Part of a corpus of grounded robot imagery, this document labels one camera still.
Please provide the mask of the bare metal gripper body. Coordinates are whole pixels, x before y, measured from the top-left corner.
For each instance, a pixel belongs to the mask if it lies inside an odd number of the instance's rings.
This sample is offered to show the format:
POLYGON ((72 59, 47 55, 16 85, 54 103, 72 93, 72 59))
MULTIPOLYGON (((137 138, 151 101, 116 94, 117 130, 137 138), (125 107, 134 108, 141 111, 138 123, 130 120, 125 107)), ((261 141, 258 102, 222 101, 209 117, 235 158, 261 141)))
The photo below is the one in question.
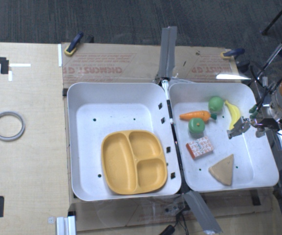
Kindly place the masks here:
POLYGON ((262 106, 250 114, 250 123, 256 128, 257 133, 265 133, 269 130, 282 130, 282 119, 276 116, 270 105, 262 106))

